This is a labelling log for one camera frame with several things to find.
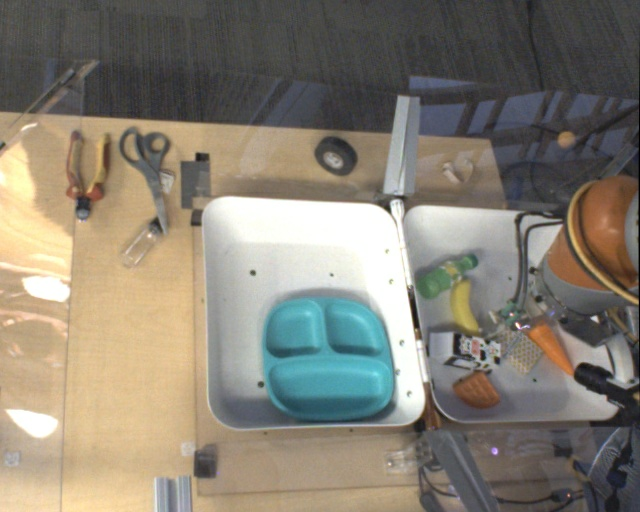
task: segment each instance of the teal plate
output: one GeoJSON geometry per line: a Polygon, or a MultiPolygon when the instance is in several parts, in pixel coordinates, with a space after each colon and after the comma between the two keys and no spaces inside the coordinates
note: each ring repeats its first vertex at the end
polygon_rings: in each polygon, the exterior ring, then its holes
{"type": "Polygon", "coordinates": [[[391,351],[380,319],[351,300],[283,302],[263,334],[269,398],[306,421],[351,421],[384,409],[393,395],[391,351]]]}

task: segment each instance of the orange object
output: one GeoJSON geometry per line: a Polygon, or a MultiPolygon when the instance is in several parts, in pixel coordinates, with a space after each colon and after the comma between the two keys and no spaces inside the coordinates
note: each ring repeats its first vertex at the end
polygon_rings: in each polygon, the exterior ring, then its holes
{"type": "Polygon", "coordinates": [[[453,391],[465,404],[476,409],[488,409],[500,403],[500,394],[484,372],[472,372],[455,382],[453,391]]]}
{"type": "MultiPolygon", "coordinates": [[[[574,222],[584,227],[578,243],[588,247],[597,260],[625,287],[638,284],[625,245],[624,224],[629,204],[638,190],[638,180],[613,176],[593,183],[574,211],[574,222]]],[[[549,267],[562,280],[593,290],[606,290],[574,258],[561,231],[548,253],[549,267]]]]}
{"type": "Polygon", "coordinates": [[[567,375],[573,377],[573,365],[546,320],[543,318],[534,320],[532,326],[523,329],[523,331],[556,366],[560,367],[567,375]]]}
{"type": "Polygon", "coordinates": [[[571,131],[560,132],[558,134],[558,146],[562,149],[571,149],[576,145],[576,134],[571,131]]]}

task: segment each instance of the scissors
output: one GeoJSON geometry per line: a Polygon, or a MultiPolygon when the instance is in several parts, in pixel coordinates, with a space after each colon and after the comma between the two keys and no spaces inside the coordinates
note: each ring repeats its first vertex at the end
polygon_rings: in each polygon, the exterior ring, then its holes
{"type": "Polygon", "coordinates": [[[153,132],[143,136],[138,132],[137,128],[131,127],[125,130],[122,137],[120,137],[120,154],[132,167],[140,171],[147,181],[147,185],[153,196],[153,202],[156,206],[158,222],[164,234],[167,234],[169,231],[169,221],[162,196],[160,166],[167,151],[169,151],[169,139],[159,132],[153,132]],[[135,138],[133,147],[137,158],[131,158],[125,149],[126,140],[132,135],[135,138]],[[159,141],[159,145],[156,146],[157,149],[154,148],[154,144],[157,144],[156,141],[159,141]]]}

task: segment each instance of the scissors blade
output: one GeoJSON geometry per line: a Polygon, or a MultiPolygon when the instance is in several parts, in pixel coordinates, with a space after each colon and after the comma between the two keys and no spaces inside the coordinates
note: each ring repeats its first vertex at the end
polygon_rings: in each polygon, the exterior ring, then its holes
{"type": "Polygon", "coordinates": [[[158,222],[162,228],[162,233],[166,235],[169,232],[169,220],[167,217],[167,210],[164,206],[164,197],[162,195],[162,185],[160,184],[160,180],[158,180],[157,183],[149,183],[149,188],[151,189],[153,202],[156,205],[158,222]]]}

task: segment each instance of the toy carrot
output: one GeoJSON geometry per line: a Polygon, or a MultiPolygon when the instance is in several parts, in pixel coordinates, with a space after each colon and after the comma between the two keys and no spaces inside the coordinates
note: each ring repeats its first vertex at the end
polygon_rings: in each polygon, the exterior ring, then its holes
{"type": "Polygon", "coordinates": [[[525,328],[523,331],[531,341],[542,349],[545,355],[551,359],[556,366],[573,377],[573,365],[546,320],[543,318],[533,320],[531,327],[525,328]]]}

